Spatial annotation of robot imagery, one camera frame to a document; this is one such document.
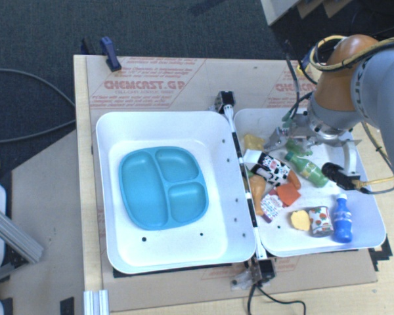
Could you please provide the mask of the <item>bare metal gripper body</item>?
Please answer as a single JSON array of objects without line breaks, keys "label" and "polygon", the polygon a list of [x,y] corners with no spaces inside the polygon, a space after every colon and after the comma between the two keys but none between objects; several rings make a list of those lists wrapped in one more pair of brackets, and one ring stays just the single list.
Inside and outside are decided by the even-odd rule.
[{"label": "bare metal gripper body", "polygon": [[288,140],[298,147],[333,144],[345,132],[329,126],[312,112],[288,115],[283,118],[282,127]]}]

